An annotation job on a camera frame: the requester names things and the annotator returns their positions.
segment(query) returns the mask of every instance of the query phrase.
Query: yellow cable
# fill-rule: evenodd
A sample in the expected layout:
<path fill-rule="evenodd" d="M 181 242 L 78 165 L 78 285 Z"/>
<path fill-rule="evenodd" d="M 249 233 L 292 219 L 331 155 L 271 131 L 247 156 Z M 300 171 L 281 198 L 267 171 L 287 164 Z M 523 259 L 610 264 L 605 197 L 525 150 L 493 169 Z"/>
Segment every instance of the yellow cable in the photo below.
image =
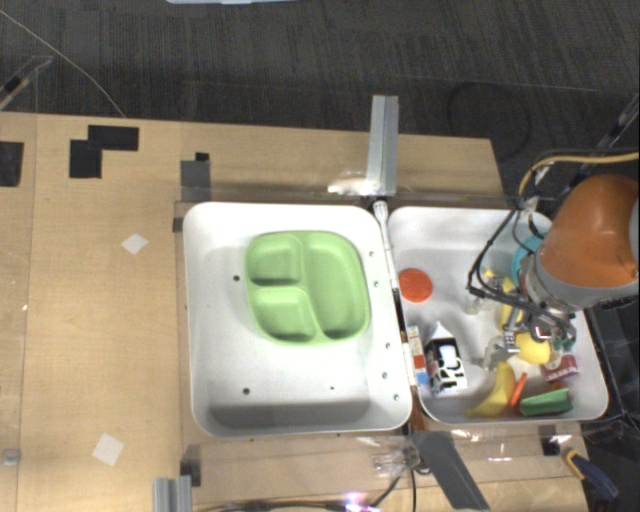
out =
<path fill-rule="evenodd" d="M 558 162 L 575 162 L 579 164 L 617 164 L 620 162 L 631 162 L 638 160 L 638 152 L 625 153 L 623 155 L 610 155 L 610 156 L 579 156 L 579 155 L 556 155 L 548 158 L 543 158 L 531 166 L 531 168 L 525 173 L 522 181 L 520 182 L 520 188 L 518 189 L 518 195 L 522 195 L 524 189 L 529 184 L 531 176 L 540 167 L 546 165 L 553 165 Z"/>

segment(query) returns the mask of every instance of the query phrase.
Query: green divided plate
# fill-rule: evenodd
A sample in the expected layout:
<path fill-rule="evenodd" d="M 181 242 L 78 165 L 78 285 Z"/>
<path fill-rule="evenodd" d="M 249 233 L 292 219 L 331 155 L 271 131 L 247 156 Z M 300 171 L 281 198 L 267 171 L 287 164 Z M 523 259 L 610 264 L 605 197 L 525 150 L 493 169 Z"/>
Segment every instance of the green divided plate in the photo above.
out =
<path fill-rule="evenodd" d="M 320 344 L 348 340 L 369 325 L 362 264 L 346 238 L 282 231 L 254 238 L 245 257 L 251 316 L 267 339 Z"/>

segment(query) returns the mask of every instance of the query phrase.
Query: wooden tabletop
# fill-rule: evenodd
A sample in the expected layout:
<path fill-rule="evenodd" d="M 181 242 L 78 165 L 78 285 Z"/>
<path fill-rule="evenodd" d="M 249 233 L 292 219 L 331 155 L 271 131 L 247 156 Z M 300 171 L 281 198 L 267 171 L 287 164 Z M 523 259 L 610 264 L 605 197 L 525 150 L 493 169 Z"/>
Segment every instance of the wooden tabletop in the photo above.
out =
<path fill-rule="evenodd" d="M 70 179 L 70 140 L 86 139 L 89 124 L 138 127 L 139 149 L 104 151 L 102 179 Z M 0 188 L 0 252 L 23 253 L 0 268 L 0 285 L 23 283 L 22 295 L 0 297 L 0 448 L 22 451 L 17 472 L 0 471 L 0 493 L 16 497 L 0 501 L 0 511 L 150 511 L 154 479 L 176 477 L 182 454 L 171 229 L 180 161 L 208 153 L 214 184 L 323 190 L 362 173 L 368 136 L 0 113 L 0 140 L 25 143 L 21 185 Z M 400 136 L 398 182 L 412 191 L 502 193 L 485 140 Z M 148 242 L 137 254 L 121 245 L 132 235 Z M 20 314 L 4 315 L 17 307 Z M 123 443 L 114 465 L 92 455 L 103 434 Z M 483 463 L 497 474 L 506 467 Z M 587 510 L 578 480 L 554 464 L 553 478 L 488 477 L 481 489 L 494 510 Z M 449 510 L 430 478 L 419 510 Z M 409 496 L 392 494 L 385 510 L 406 510 Z"/>

